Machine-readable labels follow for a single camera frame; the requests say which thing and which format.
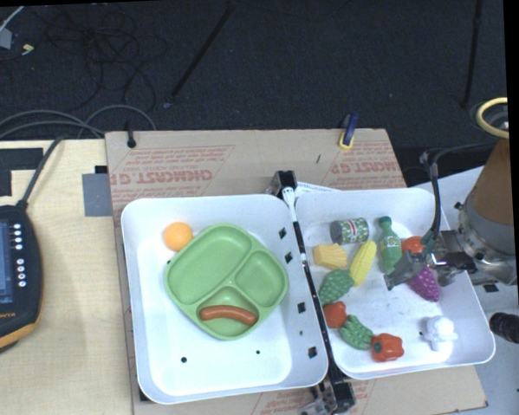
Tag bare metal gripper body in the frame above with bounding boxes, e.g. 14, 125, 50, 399
425, 226, 519, 290

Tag purple grapes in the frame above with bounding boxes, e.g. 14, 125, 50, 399
406, 263, 441, 305

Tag orange tomato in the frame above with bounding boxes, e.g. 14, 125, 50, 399
399, 234, 428, 257

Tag green bottle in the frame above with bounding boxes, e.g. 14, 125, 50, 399
375, 214, 405, 276

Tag yellow corn with green husk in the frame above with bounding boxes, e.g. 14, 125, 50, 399
315, 238, 380, 307

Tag white plastic tray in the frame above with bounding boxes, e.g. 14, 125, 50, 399
120, 188, 332, 408
293, 182, 498, 385

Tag green and grey can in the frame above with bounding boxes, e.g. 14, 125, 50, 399
328, 216, 371, 246

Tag yellow ridged toy food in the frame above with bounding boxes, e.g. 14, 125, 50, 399
311, 242, 350, 272

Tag orange bell pepper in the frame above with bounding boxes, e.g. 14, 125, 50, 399
369, 331, 405, 364

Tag green bumpy vegetable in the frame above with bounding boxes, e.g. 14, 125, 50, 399
337, 313, 375, 353

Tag red tomato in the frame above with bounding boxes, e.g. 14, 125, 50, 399
321, 300, 350, 330

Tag thin black and white rod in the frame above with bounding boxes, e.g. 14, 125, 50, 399
281, 184, 346, 389

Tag white paper label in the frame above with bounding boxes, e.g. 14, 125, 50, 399
295, 179, 343, 196

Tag red-brown sausage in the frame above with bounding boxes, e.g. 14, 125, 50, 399
197, 302, 259, 329

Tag green divided plate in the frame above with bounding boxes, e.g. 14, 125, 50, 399
160, 219, 292, 344

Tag orange ball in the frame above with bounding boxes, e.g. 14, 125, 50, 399
161, 220, 196, 253

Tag brown cardboard board red print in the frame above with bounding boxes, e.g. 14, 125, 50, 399
103, 112, 490, 415

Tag black cylinder on white bracket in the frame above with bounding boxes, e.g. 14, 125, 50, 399
488, 310, 519, 347

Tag black block with thin wires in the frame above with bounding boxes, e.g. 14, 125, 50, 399
273, 169, 298, 199
330, 379, 358, 413

